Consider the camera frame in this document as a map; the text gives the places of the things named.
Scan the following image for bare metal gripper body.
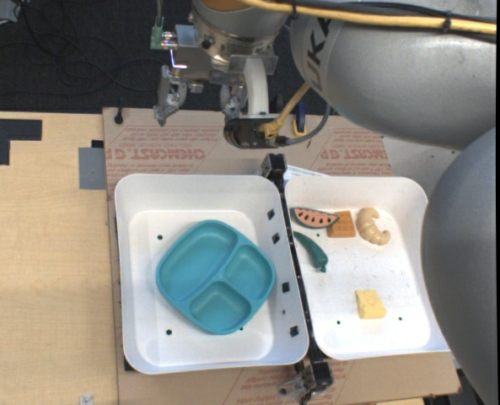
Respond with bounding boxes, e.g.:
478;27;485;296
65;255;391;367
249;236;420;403
169;24;277;86

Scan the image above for brown cardboard board, red print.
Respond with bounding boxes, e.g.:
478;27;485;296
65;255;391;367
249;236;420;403
101;106;462;405

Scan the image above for white plastic tray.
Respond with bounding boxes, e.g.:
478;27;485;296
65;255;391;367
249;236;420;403
114;173;310;375
282;175;452;361

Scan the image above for red and green watermelon slice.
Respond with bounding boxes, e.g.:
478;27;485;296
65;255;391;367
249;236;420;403
289;207;341;230

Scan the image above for blue divided plate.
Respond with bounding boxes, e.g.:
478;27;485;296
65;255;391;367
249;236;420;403
155;219;277;336

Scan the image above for orange waffle biscuit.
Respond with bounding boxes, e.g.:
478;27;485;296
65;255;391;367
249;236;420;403
326;210;357;240

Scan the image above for green chili pepper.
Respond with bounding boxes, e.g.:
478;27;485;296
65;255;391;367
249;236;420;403
293;230;330;274

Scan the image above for thin black rod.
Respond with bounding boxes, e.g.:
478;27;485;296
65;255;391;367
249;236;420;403
273;175;325;366

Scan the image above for cream croissant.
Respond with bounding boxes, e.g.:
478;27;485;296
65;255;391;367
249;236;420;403
356;207;392;246

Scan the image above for yellow cheese wedge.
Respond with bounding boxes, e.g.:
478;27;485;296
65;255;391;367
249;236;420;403
355;289;388;321

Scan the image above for black cylinder on white bracket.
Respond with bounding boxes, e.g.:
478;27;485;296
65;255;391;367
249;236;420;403
223;55;282;149

